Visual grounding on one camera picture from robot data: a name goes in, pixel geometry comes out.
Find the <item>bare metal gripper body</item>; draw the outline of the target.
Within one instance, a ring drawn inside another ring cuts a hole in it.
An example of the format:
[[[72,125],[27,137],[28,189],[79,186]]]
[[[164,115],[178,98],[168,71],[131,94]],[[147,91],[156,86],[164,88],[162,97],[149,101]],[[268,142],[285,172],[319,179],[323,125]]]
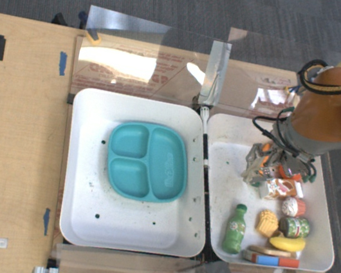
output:
[[[312,183],[315,177],[314,160],[303,161],[300,157],[294,157],[282,148],[273,147],[269,157],[269,165],[276,168],[281,178],[302,180],[304,183]]]

